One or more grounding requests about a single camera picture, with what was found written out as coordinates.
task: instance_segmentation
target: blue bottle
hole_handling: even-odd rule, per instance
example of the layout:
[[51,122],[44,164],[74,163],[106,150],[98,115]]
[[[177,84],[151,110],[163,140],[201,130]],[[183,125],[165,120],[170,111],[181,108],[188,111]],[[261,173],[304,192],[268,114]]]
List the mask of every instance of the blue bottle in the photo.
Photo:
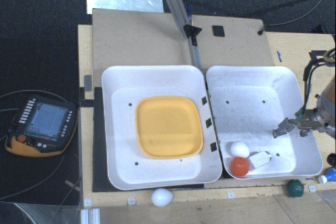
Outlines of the blue bottle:
[[318,181],[321,184],[325,184],[327,181],[336,181],[336,169],[330,168],[325,175],[318,177]]

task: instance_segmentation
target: red emergency stop button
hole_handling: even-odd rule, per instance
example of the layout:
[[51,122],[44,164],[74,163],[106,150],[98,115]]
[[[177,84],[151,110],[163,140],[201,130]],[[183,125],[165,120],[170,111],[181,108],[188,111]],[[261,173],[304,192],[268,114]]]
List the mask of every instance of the red emergency stop button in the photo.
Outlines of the red emergency stop button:
[[16,138],[16,140],[18,140],[18,141],[21,142],[21,143],[25,143],[26,140],[27,140],[27,137],[26,137],[24,134],[20,134],[20,135]]

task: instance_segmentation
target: wooden table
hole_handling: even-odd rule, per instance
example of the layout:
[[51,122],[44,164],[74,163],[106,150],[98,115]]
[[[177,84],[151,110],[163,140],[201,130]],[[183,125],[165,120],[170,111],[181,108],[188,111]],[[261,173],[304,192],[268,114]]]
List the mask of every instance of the wooden table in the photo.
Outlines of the wooden table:
[[[328,50],[335,46],[332,36],[321,34],[266,33],[275,66],[291,69],[303,92],[303,69],[311,50]],[[79,84],[84,75],[93,75],[92,26],[78,27]],[[321,93],[334,76],[333,68],[319,68],[312,79],[312,94]],[[85,92],[93,99],[93,91]],[[308,108],[316,104],[310,98]],[[336,183],[319,184],[316,177],[299,177],[305,186],[302,198],[288,198],[284,185],[288,178],[259,180],[219,179],[204,189],[174,190],[173,201],[164,208],[152,205],[152,190],[92,192],[93,108],[80,108],[80,145],[82,160],[82,196],[85,208],[101,208],[101,223],[332,223],[336,217]],[[335,140],[314,133],[324,167],[326,157],[335,152]],[[310,192],[313,185],[316,192]],[[235,198],[229,199],[228,193]],[[128,206],[128,198],[136,206]]]

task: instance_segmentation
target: white ball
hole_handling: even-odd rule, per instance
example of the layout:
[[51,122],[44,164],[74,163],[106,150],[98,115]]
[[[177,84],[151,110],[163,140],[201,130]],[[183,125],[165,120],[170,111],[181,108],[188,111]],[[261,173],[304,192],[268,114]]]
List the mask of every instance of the white ball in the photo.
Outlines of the white ball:
[[235,157],[247,158],[250,155],[248,146],[241,141],[233,142],[231,147],[231,154]]
[[152,202],[155,206],[163,207],[173,199],[173,193],[165,188],[158,188],[152,194]]

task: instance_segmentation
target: dark carpet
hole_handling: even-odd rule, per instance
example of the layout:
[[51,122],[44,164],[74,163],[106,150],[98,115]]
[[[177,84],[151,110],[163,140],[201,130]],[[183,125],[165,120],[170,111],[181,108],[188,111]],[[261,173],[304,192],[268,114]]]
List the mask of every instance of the dark carpet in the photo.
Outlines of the dark carpet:
[[[194,14],[260,18],[266,25],[295,19],[318,0],[184,0]],[[77,25],[91,24],[86,0],[0,0],[0,95],[22,89],[47,90],[79,104]],[[322,25],[335,33],[335,0],[323,0],[302,20],[268,31],[309,33]],[[0,110],[15,108],[28,97],[20,94],[0,100]],[[13,112],[0,114],[0,138]],[[0,199],[47,177],[62,156],[30,159],[7,153],[0,142]],[[45,183],[4,201],[59,204],[80,176],[78,135],[72,140],[60,169]],[[79,202],[73,191],[66,205]]]

